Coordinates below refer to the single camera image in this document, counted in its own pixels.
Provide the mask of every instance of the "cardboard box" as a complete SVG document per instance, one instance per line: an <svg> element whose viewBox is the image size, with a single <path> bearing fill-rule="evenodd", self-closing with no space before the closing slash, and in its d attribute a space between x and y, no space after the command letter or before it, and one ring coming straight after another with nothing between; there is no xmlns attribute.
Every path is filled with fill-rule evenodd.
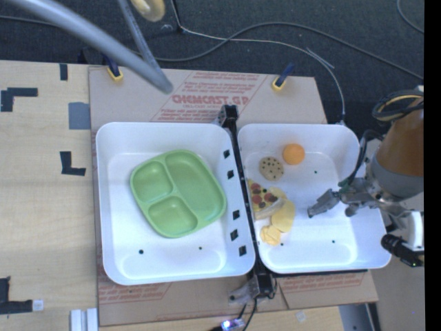
<svg viewBox="0 0 441 331"><path fill-rule="evenodd" d="M275 92L271 83L276 75L164 70L174 85L173 93L166 95L130 70L122 71L119 82L111 80L106 67L89 71L100 325L236 316L243 306L230 303L228 296L247 282L246 276L131 286L118 285L106 276L101 256L96 132L113 121L211 123L224 104L237 105L238 129L248 123L327 123L316 82L311 77L288 77L285 87ZM378 300L369 271L276 280L274 299L259 303L258 312Z"/></svg>

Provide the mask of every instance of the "orange fruit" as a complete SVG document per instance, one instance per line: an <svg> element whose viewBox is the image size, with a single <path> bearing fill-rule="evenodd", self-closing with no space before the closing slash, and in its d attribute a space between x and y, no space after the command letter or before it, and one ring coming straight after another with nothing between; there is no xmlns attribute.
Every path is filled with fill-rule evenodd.
<svg viewBox="0 0 441 331"><path fill-rule="evenodd" d="M298 143L290 143L283 148L282 156L288 164L299 164L305 159L305 149Z"/></svg>

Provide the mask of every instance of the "wooden table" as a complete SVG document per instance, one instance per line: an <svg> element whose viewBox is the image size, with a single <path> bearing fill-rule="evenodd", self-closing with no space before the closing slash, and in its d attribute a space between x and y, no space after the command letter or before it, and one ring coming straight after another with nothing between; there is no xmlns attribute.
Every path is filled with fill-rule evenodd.
<svg viewBox="0 0 441 331"><path fill-rule="evenodd" d="M38 88L0 112L0 278L9 300L42 299L44 310L0 315L2 330L69 330L71 310L97 307L90 130L70 130L68 104L89 103L88 67L0 61L0 90ZM61 174L60 152L84 176ZM248 330L343 330L338 307L264 312ZM205 331L225 317L165 321L100 330Z"/></svg>

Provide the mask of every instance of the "green divided tray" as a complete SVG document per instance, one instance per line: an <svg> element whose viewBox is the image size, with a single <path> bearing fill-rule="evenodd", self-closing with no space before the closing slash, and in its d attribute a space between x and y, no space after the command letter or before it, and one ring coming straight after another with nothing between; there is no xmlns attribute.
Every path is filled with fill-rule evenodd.
<svg viewBox="0 0 441 331"><path fill-rule="evenodd" d="M173 150L138 165L130 187L139 208L161 235L179 238L221 217L227 199L204 161L189 150Z"/></svg>

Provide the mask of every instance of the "dark background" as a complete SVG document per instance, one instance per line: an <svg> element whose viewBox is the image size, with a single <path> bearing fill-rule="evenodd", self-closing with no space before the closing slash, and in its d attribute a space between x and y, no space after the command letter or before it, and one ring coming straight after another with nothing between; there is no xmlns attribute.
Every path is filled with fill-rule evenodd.
<svg viewBox="0 0 441 331"><path fill-rule="evenodd" d="M136 49L116 0L56 1ZM182 33L172 1L165 2L167 13L156 23L143 20L134 11L162 68L279 74L294 62L295 75L316 79L328 122L342 120L335 81L314 58L294 48L230 41L191 61L162 61L196 56L219 43ZM424 0L400 0L399 6L408 21L424 30ZM345 98L345 123L359 137L366 129L387 131L388 125L380 126L371 116L381 98L424 83L424 32L405 21L398 0L176 0L176 8L183 27L223 38L256 23L295 23L253 28L239 37L309 48L330 63ZM0 15L0 59L78 63L83 50L88 63L103 61L99 52L60 29L5 19L34 19L16 6L0 1Z"/></svg>

